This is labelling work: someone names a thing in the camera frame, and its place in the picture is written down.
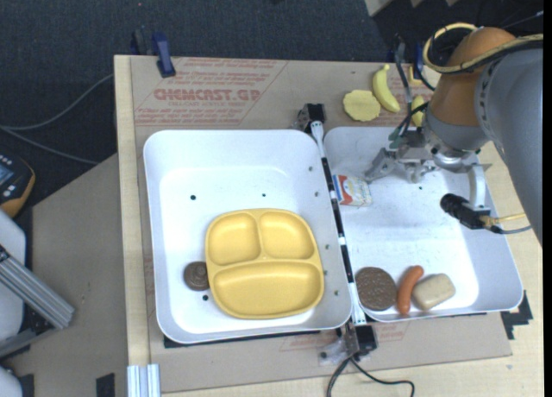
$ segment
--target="yellow banana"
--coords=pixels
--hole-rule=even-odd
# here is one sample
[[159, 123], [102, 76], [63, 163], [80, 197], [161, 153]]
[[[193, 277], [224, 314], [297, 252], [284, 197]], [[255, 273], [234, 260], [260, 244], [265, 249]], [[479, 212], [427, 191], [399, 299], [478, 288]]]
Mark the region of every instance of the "yellow banana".
[[397, 113], [400, 110], [400, 106], [398, 105], [397, 99], [392, 95], [389, 87], [387, 86], [388, 70], [389, 65], [385, 64], [373, 75], [372, 90], [373, 94], [376, 96], [384, 109]]
[[[422, 105], [424, 102], [425, 101], [423, 101], [423, 96], [422, 95], [416, 96], [414, 98], [414, 100], [412, 101], [412, 106], [411, 106], [412, 111], [414, 111], [417, 107]], [[422, 127], [422, 121], [423, 121], [423, 112], [422, 111], [419, 111], [417, 113], [414, 113], [414, 115], [412, 115], [412, 122], [414, 123], [414, 125], [416, 127]]]

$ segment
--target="chocolate cookie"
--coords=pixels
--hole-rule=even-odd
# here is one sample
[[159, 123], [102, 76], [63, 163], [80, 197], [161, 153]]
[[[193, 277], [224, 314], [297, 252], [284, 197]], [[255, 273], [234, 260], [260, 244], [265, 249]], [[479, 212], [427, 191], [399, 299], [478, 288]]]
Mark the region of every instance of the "chocolate cookie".
[[384, 311], [397, 301], [397, 285], [389, 273], [381, 268], [361, 268], [354, 277], [359, 300], [366, 308]]
[[192, 262], [184, 269], [184, 282], [194, 291], [209, 289], [207, 277], [207, 264], [205, 262]]

